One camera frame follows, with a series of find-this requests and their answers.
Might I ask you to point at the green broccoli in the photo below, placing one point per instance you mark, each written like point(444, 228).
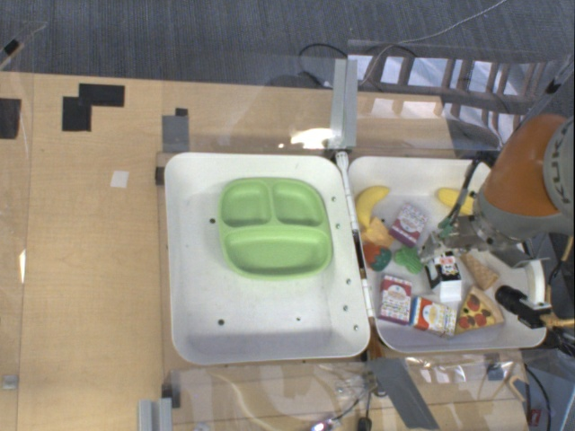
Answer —
point(408, 259)

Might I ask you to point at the pizza slice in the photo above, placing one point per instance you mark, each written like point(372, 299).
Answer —
point(477, 312)

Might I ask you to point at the green divided plate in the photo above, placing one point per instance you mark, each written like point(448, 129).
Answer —
point(274, 245)

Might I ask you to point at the tan waffle biscuit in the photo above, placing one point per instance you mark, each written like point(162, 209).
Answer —
point(480, 273)

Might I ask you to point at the red and white carton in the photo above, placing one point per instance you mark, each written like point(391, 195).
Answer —
point(433, 316)

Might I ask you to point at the yellow banana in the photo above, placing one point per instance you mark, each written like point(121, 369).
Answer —
point(366, 202)
point(449, 196)

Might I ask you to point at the white plastic tray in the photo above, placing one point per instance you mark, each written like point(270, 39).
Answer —
point(269, 312)
point(404, 339)

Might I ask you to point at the pink and white carton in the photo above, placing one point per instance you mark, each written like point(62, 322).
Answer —
point(395, 300)

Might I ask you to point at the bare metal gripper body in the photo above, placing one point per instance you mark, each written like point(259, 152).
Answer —
point(469, 236)

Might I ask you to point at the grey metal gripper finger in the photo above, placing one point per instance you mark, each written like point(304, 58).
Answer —
point(429, 249)
point(444, 250)

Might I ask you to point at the red strawberry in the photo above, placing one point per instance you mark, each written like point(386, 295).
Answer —
point(375, 256)

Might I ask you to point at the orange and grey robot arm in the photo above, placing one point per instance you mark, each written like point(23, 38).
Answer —
point(516, 182)

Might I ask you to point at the purple and pink carton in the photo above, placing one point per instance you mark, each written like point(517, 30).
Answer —
point(408, 225)

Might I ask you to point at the black cylinder on white bracket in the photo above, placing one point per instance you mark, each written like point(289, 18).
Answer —
point(516, 301)

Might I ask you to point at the white and black carton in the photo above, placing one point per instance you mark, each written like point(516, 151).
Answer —
point(449, 281)

